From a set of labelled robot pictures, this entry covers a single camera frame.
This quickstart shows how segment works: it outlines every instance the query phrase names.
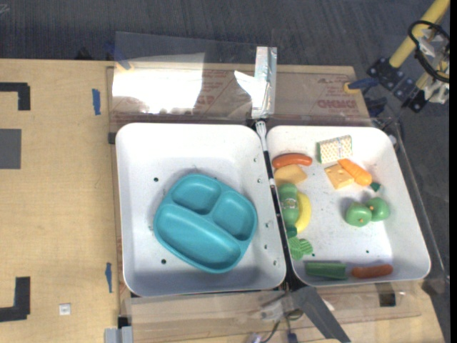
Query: blue plate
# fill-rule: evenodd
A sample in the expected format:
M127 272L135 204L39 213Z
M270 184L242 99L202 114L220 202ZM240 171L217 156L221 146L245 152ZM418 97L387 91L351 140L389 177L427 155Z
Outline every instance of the blue plate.
M209 273L234 268L256 232L253 204L203 174L178 180L157 209L154 234L170 252Z

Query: yellow tube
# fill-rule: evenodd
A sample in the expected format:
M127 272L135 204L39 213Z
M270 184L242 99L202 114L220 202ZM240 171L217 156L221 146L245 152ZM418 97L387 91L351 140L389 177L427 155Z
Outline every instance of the yellow tube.
M446 12L449 7L451 0L435 0L431 5L430 8L425 12L419 20L429 21L431 23L435 23L438 21ZM427 26L424 24L418 24L413 28L413 35L416 37L423 36L422 29L426 29ZM416 48L416 45L411 38L406 37L403 43L397 48L395 53L391 56L388 60L389 64L398 69L403 62L408 58L411 52Z

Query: cheese slice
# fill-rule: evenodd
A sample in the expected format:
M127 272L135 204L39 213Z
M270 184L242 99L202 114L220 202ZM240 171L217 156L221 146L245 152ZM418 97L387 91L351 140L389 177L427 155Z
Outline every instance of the cheese slice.
M308 176L297 164L283 166L274 172L274 180L278 187L285 183L297 184L306 178Z
M354 183L354 178L340 164L325 168L325 172L335 189Z

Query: black tape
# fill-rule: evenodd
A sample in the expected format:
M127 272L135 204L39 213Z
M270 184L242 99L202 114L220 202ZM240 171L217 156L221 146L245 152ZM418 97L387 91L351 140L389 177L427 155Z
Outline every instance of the black tape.
M18 111L30 110L30 86L27 83L0 83L0 91L16 91Z
M16 277L14 305L0 308L0 322L25 320L30 314L30 277Z

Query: wooden surface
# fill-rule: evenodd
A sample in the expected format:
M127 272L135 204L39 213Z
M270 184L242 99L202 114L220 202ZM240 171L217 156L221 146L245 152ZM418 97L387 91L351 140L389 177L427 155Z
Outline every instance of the wooden surface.
M31 277L31 313L27 320L0 323L0 342L102 342L104 329L116 326L107 67L109 62L0 60L0 81L31 86L31 111L17 111L16 95L0 92L0 128L22 129L21 169L0 169L0 307L12 305L15 277ZM99 116L92 89L101 93ZM106 263L112 265L113 293ZM414 316L343 328L353 342L442 342L430 298L420 289L416 297ZM71 315L59 315L63 303L71 304ZM313 327L297 333L301 341L322 339ZM283 333L271 342L281 338Z

